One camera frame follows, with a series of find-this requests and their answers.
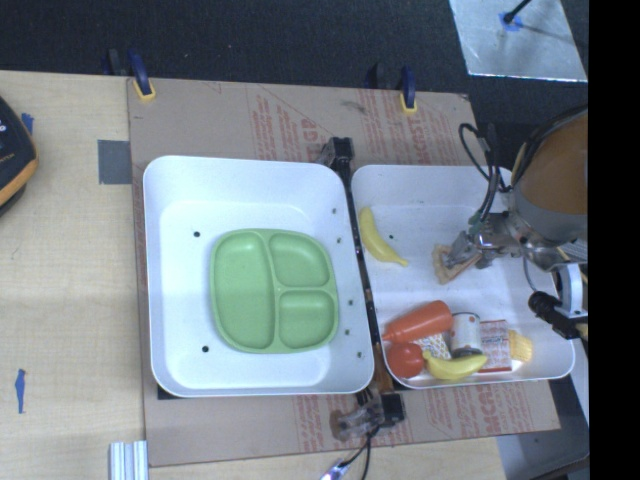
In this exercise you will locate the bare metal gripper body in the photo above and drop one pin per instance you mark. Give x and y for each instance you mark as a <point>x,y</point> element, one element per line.
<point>510,238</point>

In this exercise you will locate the yellow banana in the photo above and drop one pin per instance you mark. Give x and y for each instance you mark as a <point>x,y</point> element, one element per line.
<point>455,367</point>
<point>374,240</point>

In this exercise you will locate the yellow corn cob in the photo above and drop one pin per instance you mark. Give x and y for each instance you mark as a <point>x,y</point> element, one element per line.
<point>521,345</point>

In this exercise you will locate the brown cardboard board red print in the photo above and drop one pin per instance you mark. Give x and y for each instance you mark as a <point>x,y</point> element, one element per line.
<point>210,118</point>

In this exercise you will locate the red tomato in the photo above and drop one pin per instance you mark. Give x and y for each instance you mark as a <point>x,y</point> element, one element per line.
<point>404,360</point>

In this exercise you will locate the black cylinder on white bracket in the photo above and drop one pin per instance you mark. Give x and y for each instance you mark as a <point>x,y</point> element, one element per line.
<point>552,313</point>

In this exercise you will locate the white packet with orange pattern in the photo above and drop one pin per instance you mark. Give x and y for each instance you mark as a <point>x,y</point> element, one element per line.
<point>436,344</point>

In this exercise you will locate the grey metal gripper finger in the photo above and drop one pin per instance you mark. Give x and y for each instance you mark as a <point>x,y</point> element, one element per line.
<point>486,259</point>
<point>460,250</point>

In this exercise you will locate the orange bottle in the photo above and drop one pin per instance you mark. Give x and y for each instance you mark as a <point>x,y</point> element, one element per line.
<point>420,322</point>

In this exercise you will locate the white plastic tray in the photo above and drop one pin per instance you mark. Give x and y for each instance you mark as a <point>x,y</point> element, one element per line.
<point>450,193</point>
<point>190,268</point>

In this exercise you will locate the white can with orange dots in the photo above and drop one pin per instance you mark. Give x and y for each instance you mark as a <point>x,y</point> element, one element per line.
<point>465,333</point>

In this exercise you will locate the tan pizza slice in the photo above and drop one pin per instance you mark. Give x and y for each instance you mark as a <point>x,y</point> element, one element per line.
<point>442,273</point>

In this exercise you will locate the green divided plate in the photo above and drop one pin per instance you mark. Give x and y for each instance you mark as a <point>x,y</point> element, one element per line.
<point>245,293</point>

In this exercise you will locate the white and orange carton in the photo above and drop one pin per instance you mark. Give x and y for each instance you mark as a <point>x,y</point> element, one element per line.
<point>496,348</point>

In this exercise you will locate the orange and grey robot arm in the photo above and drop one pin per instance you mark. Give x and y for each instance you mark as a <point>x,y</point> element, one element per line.
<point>555,168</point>

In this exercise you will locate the thin black and white rod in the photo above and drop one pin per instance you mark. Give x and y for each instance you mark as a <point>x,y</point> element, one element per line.
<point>362,268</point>

